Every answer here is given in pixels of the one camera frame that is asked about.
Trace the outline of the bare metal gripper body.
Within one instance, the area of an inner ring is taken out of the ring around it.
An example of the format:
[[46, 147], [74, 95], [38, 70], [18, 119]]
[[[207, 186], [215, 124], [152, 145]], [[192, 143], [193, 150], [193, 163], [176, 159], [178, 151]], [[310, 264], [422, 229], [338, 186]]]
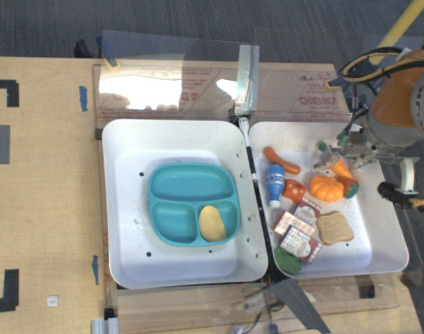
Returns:
[[371, 130], [339, 134], [340, 153], [351, 162], [373, 162], [385, 159], [382, 139]]

